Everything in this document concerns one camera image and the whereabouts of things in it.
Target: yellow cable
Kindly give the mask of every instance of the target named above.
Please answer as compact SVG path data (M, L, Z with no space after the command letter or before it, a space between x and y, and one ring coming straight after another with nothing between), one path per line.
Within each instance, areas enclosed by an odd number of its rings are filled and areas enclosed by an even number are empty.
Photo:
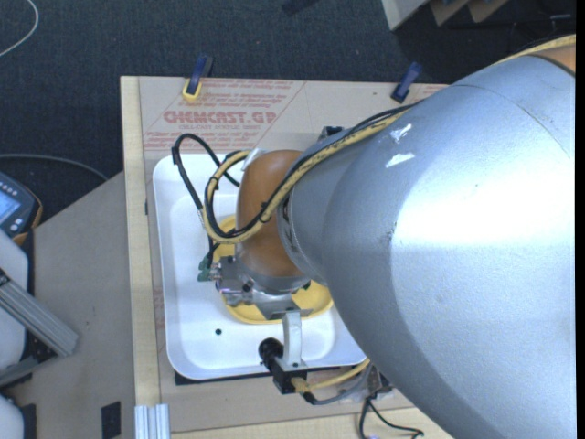
M316 391L318 389L322 389L324 387L330 387L332 385L340 384L341 382L351 379L363 371L369 365L369 359L364 359L361 363L359 363L355 368L344 372L343 374L339 374L338 376L332 377L331 379L322 380L321 382L316 382L315 384L310 384L305 379L300 377L295 377L291 379L291 384L294 386L297 392L305 393L308 391Z
M518 57L522 57L525 55L534 54L535 52L539 52L540 50L546 50L548 48L563 48L565 46L570 46L571 44L577 43L577 35L572 34L565 37L559 37L557 39L550 40L549 42L545 42L544 44L540 44L539 46L534 46L533 48L527 48L522 52L518 52L517 54L511 55L510 57L506 57L505 59L498 60L496 63L502 63L507 60L516 59Z
M354 133L350 133L350 134L344 136L338 142L332 143L332 144L326 146L325 148L323 148L322 150L318 151L317 153L315 153L313 156L311 156L309 159L307 159L304 163L302 163L298 167L298 169L296 169L284 181L282 186L279 188L278 192L274 195L272 200L266 205L265 210L261 213L259 221L256 224L254 224L249 230L241 233L239 236L229 237L229 238L219 236L215 232L215 230L213 230L213 228L209 222L209 217L207 216L207 211L205 210L205 208L203 208L200 211L200 216L201 216L201 219L202 219L204 226L206 228L207 234L209 235L209 237L211 237L211 239L213 239L216 242L222 243L222 244L235 244L238 242L243 242L246 239L250 238L251 236L256 234L256 232L258 232L260 230L260 228L266 222L268 222L268 220L271 218L271 215L274 212L274 210L276 210L278 208L278 206L286 198L286 196L289 194L289 192L292 190L292 188L296 185L296 183L305 174L307 174L311 169L313 169L319 163L325 161L325 159L327 159L331 155L334 155L335 153L338 153L339 151L341 151L345 148L348 148L351 145L359 143L359 142L365 140L366 138L381 132L382 130L387 128L389 125L394 123L405 112L407 112L407 111L399 112L399 113L392 115L386 119L382 119L378 122L372 123L371 125L360 128L359 130L355 131ZM238 154L235 154L234 156L230 157L225 163L223 163L218 168L218 170L212 176L212 178L217 180L217 182L219 182L221 177L226 173L226 171L228 171L228 169L230 167L232 167L234 164L236 164L238 161L240 161L242 159L242 157L245 157L248 154L249 154L248 151L242 151L242 152L239 152ZM211 181L207 184L207 189L206 189L207 203L210 203L212 201L213 195L214 195L215 190L216 190L216 185L217 185L217 183L211 182Z

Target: gray robotic arm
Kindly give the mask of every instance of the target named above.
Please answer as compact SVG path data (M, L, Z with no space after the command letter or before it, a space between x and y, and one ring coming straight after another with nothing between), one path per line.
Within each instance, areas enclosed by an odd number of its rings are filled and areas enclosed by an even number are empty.
M569 38L252 161L236 230L198 205L236 244L228 304L278 318L326 284L373 364L448 433L576 437L575 52Z

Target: metal bracket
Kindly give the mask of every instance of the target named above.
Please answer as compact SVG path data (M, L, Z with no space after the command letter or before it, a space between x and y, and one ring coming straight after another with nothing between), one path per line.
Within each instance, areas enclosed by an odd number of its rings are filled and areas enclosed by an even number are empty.
M209 276L216 281L216 288L225 298L226 304L254 304L266 320L281 319L288 312L294 311L299 311L305 317L313 311L301 309L293 301L293 291L279 294L263 291L261 285L250 278L248 273L235 257L229 256L222 257Z
M61 357L73 354L78 335L51 314L37 299L16 284L0 268L0 308ZM29 374L39 361L30 357L4 369L0 386Z
M135 439L170 439L171 422L168 404L159 403L154 407L134 407Z
M303 363L301 351L303 345L303 330L301 327L301 312L287 312L282 318L282 330L284 331L284 351L282 362L287 366L299 368Z

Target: white cable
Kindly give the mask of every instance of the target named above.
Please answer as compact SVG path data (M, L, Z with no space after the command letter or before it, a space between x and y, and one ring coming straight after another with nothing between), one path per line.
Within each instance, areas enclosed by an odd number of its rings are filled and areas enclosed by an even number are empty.
M18 42L16 42L13 46L10 46L6 50L3 50L2 52L0 52L0 57L3 57L4 55L6 55L11 50L14 50L18 46L20 46L29 37L31 37L33 35L33 33L37 30L37 26L38 26L38 8L37 8L37 6L35 5L35 3L32 0L25 0L25 1L27 1L33 7L33 10L35 10L35 24L33 25L32 29L30 29L30 31L28 31L28 33L27 33L26 36L24 36L22 39L20 39Z

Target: blue clamp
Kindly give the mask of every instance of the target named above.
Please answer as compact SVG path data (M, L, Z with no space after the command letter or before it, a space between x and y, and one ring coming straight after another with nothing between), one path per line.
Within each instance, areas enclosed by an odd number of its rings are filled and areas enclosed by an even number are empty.
M187 80L183 88L183 98L185 101L193 102L201 92L201 79L205 78L211 71L213 57L206 54L199 54L197 63L193 69L190 80Z
M400 83L394 92L390 94L390 98L402 104L409 95L410 85L417 79L421 72L422 65L417 62L412 62L410 64L409 71L407 71L406 74L402 77L402 80L400 80Z

